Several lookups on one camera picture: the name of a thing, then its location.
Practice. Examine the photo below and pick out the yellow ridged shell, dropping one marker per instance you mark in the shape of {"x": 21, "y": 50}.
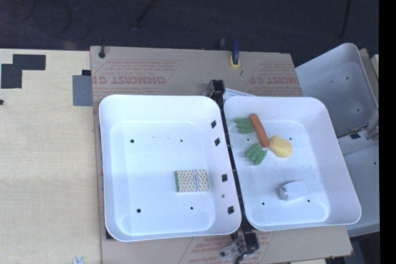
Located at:
{"x": 281, "y": 146}

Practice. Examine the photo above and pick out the orange sausage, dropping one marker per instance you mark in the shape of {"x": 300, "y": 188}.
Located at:
{"x": 260, "y": 130}

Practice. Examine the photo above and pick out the white plastic tray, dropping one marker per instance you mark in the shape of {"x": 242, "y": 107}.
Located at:
{"x": 154, "y": 164}
{"x": 309, "y": 164}

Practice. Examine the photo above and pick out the small white can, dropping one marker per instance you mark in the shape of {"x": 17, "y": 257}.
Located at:
{"x": 292, "y": 189}

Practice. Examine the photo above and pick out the green and patterned carton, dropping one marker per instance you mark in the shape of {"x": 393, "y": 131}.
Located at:
{"x": 191, "y": 180}

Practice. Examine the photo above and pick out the thin black rod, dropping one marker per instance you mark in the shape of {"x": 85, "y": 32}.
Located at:
{"x": 230, "y": 151}

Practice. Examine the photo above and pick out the brown cardboard board red print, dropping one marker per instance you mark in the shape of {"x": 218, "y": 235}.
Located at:
{"x": 185, "y": 77}

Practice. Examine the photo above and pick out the green pea pods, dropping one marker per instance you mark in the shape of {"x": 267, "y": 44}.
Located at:
{"x": 255, "y": 153}
{"x": 244, "y": 125}

